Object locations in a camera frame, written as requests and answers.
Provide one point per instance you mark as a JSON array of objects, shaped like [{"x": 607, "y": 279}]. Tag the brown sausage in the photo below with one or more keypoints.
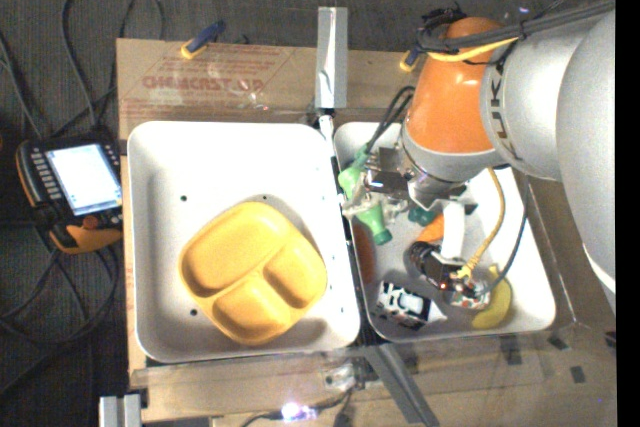
[{"x": 365, "y": 255}]

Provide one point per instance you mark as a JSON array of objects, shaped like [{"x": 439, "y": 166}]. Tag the green bottle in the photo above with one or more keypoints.
[{"x": 375, "y": 221}]

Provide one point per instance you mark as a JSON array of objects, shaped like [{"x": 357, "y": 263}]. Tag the white packet with coloured dots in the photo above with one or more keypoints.
[{"x": 475, "y": 301}]

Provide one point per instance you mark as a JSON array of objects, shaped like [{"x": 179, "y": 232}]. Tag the dark green round object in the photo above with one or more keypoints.
[{"x": 420, "y": 215}]

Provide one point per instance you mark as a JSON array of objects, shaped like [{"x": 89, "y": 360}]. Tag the yellow divided plate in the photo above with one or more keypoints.
[{"x": 250, "y": 265}]

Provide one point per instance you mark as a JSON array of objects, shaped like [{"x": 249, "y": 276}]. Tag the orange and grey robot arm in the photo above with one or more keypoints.
[{"x": 450, "y": 105}]

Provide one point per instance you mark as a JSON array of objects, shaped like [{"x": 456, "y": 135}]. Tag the yellow banana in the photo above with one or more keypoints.
[{"x": 500, "y": 310}]

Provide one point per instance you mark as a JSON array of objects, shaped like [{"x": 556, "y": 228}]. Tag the orange carrot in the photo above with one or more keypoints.
[{"x": 434, "y": 230}]

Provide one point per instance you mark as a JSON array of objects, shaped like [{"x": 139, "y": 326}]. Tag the black and white carton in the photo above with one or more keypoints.
[{"x": 400, "y": 302}]

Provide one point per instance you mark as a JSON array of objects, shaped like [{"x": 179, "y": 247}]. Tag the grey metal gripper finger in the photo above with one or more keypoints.
[
  {"x": 395, "y": 206},
  {"x": 356, "y": 204}
]

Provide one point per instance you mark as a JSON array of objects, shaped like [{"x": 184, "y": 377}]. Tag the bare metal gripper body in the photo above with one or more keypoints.
[{"x": 392, "y": 172}]

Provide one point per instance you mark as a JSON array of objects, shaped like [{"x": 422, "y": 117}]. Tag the brown cardboard board red print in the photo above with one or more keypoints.
[{"x": 200, "y": 85}]

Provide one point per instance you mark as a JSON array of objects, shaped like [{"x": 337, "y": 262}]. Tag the black cylinder on white bracket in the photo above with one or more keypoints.
[{"x": 430, "y": 262}]

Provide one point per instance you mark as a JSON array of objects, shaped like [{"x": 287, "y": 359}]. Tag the white plastic tray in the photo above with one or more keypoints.
[
  {"x": 165, "y": 165},
  {"x": 530, "y": 305}
]

